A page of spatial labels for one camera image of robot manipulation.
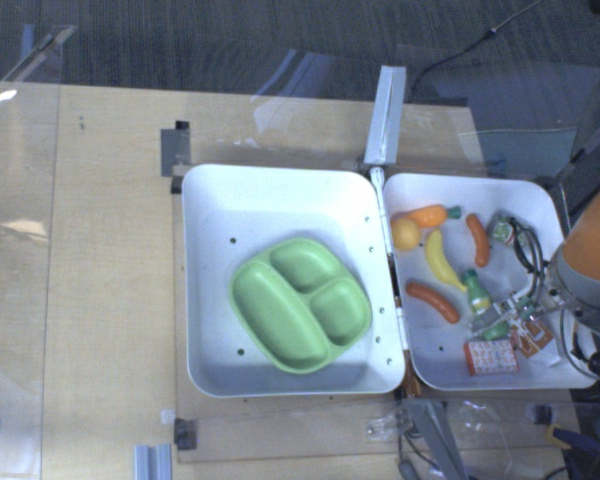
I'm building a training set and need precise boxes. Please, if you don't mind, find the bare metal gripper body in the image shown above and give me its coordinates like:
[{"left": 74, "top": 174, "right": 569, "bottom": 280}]
[{"left": 500, "top": 286, "right": 567, "bottom": 323}]

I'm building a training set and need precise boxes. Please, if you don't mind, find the orange and white carton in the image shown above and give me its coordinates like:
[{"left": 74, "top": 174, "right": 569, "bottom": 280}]
[{"left": 463, "top": 338, "right": 520, "bottom": 377}]

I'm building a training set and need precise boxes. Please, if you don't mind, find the yellow banana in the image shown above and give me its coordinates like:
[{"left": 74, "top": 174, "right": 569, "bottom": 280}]
[{"left": 424, "top": 228, "right": 468, "bottom": 293}]

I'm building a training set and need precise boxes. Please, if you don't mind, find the orange and white packet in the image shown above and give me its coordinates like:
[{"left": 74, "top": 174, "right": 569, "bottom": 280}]
[{"left": 509, "top": 317, "right": 555, "bottom": 360}]

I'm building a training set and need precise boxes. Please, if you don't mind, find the yellow orange fruit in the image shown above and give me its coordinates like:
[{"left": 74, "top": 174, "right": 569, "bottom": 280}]
[{"left": 390, "top": 216, "right": 423, "bottom": 252}]

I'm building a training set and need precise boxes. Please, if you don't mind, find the orange sausage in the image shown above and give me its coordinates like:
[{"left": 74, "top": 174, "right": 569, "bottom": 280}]
[
  {"left": 465, "top": 213, "right": 491, "bottom": 268},
  {"left": 405, "top": 281, "right": 461, "bottom": 325}
]

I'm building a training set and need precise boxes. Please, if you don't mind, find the green divided plate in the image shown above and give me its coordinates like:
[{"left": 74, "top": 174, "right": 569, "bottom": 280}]
[{"left": 228, "top": 237, "right": 373, "bottom": 375}]

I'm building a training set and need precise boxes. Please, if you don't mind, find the green and white carton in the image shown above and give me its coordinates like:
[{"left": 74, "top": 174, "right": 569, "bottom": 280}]
[{"left": 487, "top": 216, "right": 529, "bottom": 247}]

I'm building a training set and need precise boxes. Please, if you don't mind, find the green bottle with yellow label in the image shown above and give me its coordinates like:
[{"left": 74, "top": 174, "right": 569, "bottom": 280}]
[{"left": 460, "top": 268, "right": 509, "bottom": 342}]

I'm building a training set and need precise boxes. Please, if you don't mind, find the orange carrot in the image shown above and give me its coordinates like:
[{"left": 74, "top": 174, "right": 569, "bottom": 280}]
[{"left": 390, "top": 204, "right": 462, "bottom": 229}]

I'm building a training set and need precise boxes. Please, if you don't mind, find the white plastic tray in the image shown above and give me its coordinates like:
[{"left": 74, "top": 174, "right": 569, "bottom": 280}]
[
  {"left": 382, "top": 172, "right": 597, "bottom": 392},
  {"left": 181, "top": 163, "right": 407, "bottom": 398}
]

